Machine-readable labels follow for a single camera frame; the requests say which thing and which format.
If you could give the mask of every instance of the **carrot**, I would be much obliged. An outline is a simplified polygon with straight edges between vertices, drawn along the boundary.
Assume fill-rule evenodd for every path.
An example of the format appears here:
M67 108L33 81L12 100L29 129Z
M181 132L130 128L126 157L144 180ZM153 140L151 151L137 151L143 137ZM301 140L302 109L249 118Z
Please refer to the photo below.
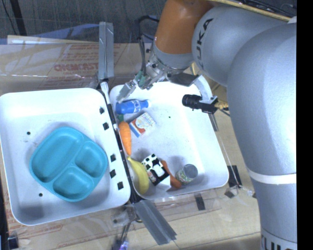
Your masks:
M130 156L132 142L131 142L131 129L130 129L129 123L124 121L124 119L123 120L121 119L120 123L118 124L118 128L119 128L119 134L122 139L123 147L126 153Z
M169 176L171 177L171 186L174 188L181 188L182 183L171 174L171 172L169 171L167 162L165 160L162 160L161 164L164 166L165 170L168 172Z

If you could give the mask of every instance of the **blue plate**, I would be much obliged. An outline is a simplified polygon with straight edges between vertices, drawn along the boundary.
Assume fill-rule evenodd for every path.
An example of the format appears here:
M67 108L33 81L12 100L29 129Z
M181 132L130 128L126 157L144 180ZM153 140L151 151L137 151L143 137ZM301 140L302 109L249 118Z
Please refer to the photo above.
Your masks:
M54 130L30 158L32 176L58 197L77 202L97 186L108 167L105 151L71 127Z

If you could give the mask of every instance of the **blue bottle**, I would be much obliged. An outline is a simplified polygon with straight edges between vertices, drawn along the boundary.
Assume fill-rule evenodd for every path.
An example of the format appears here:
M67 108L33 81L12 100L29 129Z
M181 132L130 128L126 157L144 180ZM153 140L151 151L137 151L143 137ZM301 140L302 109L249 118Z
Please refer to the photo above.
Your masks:
M140 101L137 99L116 103L115 111L117 114L132 114L140 112L143 108L149 107L148 100Z

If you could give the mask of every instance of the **yellow banana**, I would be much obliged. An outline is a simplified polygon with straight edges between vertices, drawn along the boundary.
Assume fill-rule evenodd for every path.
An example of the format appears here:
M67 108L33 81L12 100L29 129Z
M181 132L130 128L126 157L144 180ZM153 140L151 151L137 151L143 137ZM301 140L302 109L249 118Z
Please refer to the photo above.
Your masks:
M138 177L138 191L140 194L144 194L150 186L150 179L148 178L145 166L142 163L133 160L131 157L127 157L127 160L130 161L130 164Z

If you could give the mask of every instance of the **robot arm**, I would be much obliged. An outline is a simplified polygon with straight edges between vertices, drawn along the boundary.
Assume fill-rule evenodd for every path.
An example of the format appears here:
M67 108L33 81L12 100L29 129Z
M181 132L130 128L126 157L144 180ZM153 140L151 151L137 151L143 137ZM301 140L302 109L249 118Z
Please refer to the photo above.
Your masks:
M195 61L227 86L233 128L258 200L261 249L295 250L296 23L222 1L168 0L150 62L134 85L149 89L164 79L190 85L195 78L183 71Z

